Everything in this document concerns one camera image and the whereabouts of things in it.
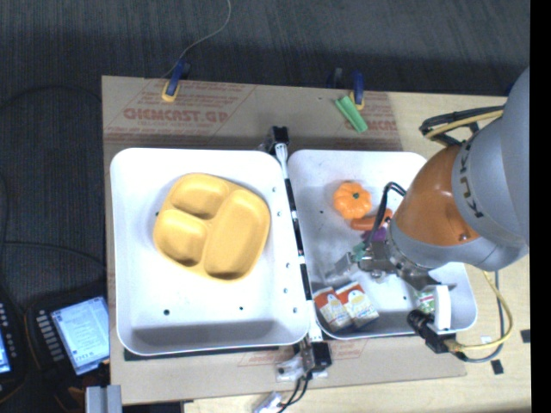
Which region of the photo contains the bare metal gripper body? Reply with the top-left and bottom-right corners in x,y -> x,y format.
356,243 -> 435,287

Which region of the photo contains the red and white carton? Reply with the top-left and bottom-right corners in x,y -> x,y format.
335,280 -> 381,329
313,286 -> 355,333

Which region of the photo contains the green and white packet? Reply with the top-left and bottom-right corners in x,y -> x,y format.
414,287 -> 438,316

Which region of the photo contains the orange toy pumpkin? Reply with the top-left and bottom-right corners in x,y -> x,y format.
331,180 -> 373,220

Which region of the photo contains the thin black and white rod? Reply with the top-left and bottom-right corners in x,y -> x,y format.
274,142 -> 324,343

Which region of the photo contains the white plastic tray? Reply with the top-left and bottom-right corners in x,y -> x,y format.
286,148 -> 479,342
108,146 -> 313,357

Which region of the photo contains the yellow divided plate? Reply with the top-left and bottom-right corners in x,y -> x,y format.
152,172 -> 273,283

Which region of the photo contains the green ridged stick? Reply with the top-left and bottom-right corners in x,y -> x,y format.
334,95 -> 369,134

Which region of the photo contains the brown cardboard board, red print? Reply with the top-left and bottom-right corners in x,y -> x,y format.
101,75 -> 468,406

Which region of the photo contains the black cylinder on white bracket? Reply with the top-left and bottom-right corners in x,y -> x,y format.
406,284 -> 453,354

